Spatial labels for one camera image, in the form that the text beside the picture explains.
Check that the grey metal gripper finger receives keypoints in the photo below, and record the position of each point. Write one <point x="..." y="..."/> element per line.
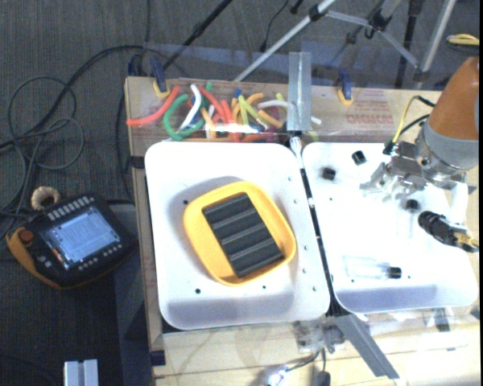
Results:
<point x="400" y="190"/>
<point x="376" y="179"/>

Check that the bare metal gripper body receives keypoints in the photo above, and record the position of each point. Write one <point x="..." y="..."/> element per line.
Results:
<point x="410" y="163"/>

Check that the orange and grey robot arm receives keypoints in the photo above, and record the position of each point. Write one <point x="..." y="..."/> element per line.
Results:
<point x="455" y="111"/>

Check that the small black cap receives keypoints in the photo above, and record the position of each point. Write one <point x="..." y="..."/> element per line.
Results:
<point x="411" y="205"/>
<point x="359" y="157"/>

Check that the small black cube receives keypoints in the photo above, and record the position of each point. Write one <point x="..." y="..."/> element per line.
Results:
<point x="329" y="173"/>

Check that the white plastic tray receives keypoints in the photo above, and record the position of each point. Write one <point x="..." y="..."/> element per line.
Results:
<point x="173" y="255"/>
<point x="370" y="231"/>

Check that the brown cardboard board, red print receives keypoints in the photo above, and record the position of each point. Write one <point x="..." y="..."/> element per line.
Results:
<point x="354" y="113"/>

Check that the clear plastic bottle, black cap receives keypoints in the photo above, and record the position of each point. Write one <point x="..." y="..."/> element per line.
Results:
<point x="393" y="272"/>

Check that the orange tube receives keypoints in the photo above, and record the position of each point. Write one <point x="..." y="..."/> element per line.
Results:
<point x="253" y="97"/>
<point x="271" y="119"/>

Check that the white tube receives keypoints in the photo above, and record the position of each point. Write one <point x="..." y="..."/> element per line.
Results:
<point x="273" y="103"/>
<point x="196" y="103"/>

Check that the black ribbed rectangular block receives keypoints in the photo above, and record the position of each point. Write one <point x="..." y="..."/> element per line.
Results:
<point x="243" y="235"/>

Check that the yellow tube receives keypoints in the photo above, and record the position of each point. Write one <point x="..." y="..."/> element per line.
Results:
<point x="245" y="111"/>

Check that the grey metal tripod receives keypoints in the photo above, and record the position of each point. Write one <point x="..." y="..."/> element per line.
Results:
<point x="326" y="10"/>

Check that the red tube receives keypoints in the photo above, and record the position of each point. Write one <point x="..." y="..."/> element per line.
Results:
<point x="214" y="101"/>

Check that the yellow plate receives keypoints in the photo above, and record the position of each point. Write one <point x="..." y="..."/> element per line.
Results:
<point x="195" y="223"/>

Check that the green tube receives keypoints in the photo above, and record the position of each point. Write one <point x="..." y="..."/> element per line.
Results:
<point x="167" y="121"/>

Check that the long red-orange tube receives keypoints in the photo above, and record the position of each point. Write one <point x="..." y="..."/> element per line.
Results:
<point x="157" y="113"/>

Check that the beige doughnut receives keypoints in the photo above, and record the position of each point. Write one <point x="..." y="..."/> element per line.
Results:
<point x="35" y="199"/>

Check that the black cylinder on white bracket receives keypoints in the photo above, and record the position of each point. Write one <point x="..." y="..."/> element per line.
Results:
<point x="436" y="225"/>

